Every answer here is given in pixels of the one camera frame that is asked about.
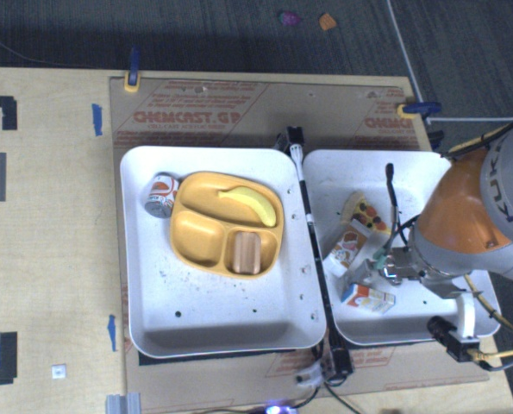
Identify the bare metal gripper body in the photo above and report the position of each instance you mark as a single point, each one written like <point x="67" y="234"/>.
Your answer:
<point x="404" y="267"/>

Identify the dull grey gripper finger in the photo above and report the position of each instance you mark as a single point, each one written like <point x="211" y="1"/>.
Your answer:
<point x="361" y="274"/>
<point x="374" y="279"/>

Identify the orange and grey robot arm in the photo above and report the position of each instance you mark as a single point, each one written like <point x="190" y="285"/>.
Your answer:
<point x="463" y="205"/>

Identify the orange and white carton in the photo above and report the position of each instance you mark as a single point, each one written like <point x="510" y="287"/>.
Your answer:
<point x="368" y="299"/>
<point x="346" y="248"/>

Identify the white plastic tray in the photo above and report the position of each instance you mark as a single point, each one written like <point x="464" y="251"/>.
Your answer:
<point x="411" y="317"/>
<point x="221" y="309"/>

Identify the toy pizza slice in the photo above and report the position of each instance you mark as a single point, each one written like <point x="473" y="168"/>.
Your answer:
<point x="366" y="214"/>

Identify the thin black and white rod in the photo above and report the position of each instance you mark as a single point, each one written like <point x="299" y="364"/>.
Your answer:
<point x="314" y="235"/>

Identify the yellow banana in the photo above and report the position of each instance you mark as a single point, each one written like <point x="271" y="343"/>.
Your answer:
<point x="256" y="203"/>

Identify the orange divided plate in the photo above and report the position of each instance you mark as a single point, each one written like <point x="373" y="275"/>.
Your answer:
<point x="198" y="237"/>

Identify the brown cardboard board red print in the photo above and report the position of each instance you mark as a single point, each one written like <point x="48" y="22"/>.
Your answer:
<point x="247" y="110"/>

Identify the white and orange can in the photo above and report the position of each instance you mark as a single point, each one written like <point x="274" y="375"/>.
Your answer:
<point x="160" y="196"/>

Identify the small orange toy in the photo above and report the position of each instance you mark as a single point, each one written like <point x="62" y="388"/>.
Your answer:
<point x="327" y="22"/>

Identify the purple toy grapes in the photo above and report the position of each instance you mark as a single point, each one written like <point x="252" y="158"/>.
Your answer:
<point x="290" y="18"/>

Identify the small white square block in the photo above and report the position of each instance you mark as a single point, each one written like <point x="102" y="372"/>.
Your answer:
<point x="58" y="371"/>

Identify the black cylinder on white bracket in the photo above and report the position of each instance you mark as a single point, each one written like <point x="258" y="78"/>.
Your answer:
<point x="454" y="336"/>

